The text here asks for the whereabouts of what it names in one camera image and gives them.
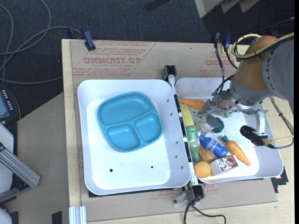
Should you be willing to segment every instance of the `orange carrot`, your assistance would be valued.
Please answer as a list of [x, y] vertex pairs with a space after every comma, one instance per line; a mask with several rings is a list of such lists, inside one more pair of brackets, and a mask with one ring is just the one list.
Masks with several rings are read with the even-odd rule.
[[182, 104], [187, 105], [190, 108], [194, 108], [197, 110], [202, 110], [202, 107], [205, 105], [205, 101], [201, 100], [201, 99], [178, 99], [179, 102], [181, 102]]
[[235, 155], [239, 160], [241, 160], [243, 163], [246, 165], [250, 166], [251, 163], [249, 159], [247, 158], [246, 154], [244, 151], [240, 148], [240, 146], [233, 140], [229, 140], [226, 143], [226, 148], [233, 154]]

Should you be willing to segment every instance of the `dark background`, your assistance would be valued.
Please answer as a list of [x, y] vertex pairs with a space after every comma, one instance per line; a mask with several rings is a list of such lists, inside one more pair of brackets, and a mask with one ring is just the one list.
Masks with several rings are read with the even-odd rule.
[[[155, 42], [210, 42], [212, 35], [230, 32], [231, 43], [245, 33], [294, 17], [295, 0], [260, 0], [243, 13], [239, 4], [227, 13], [215, 7], [200, 18], [194, 0], [43, 0], [51, 12], [51, 27], [87, 26], [95, 40]], [[43, 31], [49, 23], [46, 7], [39, 0], [0, 0], [11, 14], [14, 34], [9, 51]], [[0, 53], [9, 44], [12, 23], [0, 7]], [[294, 31], [294, 20], [263, 29], [260, 35], [276, 37]], [[14, 93], [24, 117], [63, 92], [62, 79], [44, 84], [32, 83], [62, 77], [61, 39], [67, 29], [49, 31], [34, 47], [13, 55], [0, 71], [0, 78]], [[36, 42], [29, 42], [24, 47]], [[0, 55], [0, 67], [9, 56]]]

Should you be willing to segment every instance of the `yellow corn cob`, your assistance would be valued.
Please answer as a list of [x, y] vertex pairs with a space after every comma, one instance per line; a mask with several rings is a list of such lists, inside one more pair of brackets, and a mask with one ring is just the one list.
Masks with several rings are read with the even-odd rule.
[[181, 104], [181, 111], [185, 127], [194, 125], [194, 121], [187, 105]]

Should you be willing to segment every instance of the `blue plate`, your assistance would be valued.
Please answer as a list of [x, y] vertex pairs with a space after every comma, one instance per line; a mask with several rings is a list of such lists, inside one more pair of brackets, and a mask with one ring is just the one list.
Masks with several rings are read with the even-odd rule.
[[155, 106], [139, 92], [122, 94], [101, 103], [98, 120], [110, 145], [120, 152], [147, 146], [163, 133]]

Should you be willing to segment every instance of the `blue bottle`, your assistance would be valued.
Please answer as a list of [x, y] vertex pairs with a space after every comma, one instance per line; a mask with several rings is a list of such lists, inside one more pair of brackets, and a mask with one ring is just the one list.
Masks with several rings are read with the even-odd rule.
[[211, 150], [218, 158], [223, 158], [228, 153], [228, 149], [223, 147], [220, 143], [218, 143], [216, 140], [199, 135], [199, 140], [202, 146], [206, 149]]

